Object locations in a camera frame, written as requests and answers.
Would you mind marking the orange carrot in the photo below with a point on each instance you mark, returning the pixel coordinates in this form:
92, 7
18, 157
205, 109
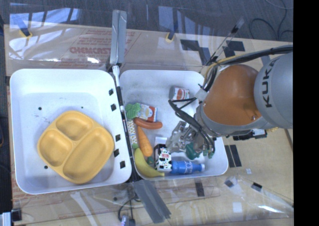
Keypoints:
145, 142

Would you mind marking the blue bottle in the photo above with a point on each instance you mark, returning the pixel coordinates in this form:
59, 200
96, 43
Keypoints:
183, 167

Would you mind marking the brown cardboard board red print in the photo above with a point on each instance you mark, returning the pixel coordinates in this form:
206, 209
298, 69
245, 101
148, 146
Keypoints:
154, 45

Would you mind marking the white plastic tray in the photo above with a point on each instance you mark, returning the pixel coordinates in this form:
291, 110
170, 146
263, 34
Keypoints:
154, 85
62, 87

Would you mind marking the orange sausage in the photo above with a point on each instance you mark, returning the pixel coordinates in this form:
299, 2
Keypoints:
148, 124

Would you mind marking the yellow banana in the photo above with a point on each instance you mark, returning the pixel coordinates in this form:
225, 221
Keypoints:
143, 165

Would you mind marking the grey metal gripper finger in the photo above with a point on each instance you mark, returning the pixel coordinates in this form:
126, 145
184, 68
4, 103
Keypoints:
172, 142
184, 147

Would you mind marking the orange and white carton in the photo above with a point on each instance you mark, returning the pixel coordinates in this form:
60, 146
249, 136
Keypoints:
149, 113

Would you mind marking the yellow divided plate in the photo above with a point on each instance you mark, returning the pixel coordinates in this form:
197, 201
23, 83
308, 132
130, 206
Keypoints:
77, 147

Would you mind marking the black cylinder on white bracket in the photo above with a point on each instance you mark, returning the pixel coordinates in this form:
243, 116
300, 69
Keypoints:
243, 136

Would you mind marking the red and white can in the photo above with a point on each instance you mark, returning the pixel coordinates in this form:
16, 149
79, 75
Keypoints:
180, 93

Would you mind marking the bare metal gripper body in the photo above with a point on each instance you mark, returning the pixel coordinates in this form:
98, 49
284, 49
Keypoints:
189, 132

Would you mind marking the dark green toy vegetable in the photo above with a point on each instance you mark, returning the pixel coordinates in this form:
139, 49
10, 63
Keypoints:
192, 152

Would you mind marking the white packet with yellow dots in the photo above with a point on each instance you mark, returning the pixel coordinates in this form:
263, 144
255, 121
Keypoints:
132, 132

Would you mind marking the cow print white carton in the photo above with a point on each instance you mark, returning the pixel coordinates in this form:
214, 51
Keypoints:
163, 160

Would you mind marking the green broccoli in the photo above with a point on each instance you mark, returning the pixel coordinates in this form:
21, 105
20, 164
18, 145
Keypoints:
132, 110

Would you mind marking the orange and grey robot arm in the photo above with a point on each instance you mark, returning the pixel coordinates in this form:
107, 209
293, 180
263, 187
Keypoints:
231, 95

